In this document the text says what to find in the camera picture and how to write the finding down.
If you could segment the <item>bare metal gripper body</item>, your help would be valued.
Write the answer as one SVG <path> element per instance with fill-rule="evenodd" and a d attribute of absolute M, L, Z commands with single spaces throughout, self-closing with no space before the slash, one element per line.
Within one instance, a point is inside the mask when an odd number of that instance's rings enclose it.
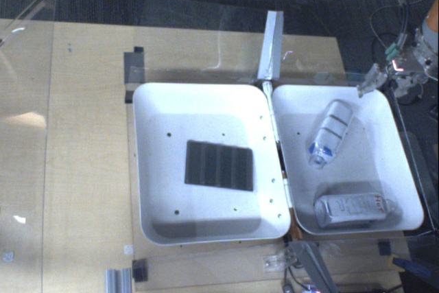
<path fill-rule="evenodd" d="M 392 43 L 386 49 L 391 75 L 438 79 L 438 55 L 423 41 L 400 48 Z"/>

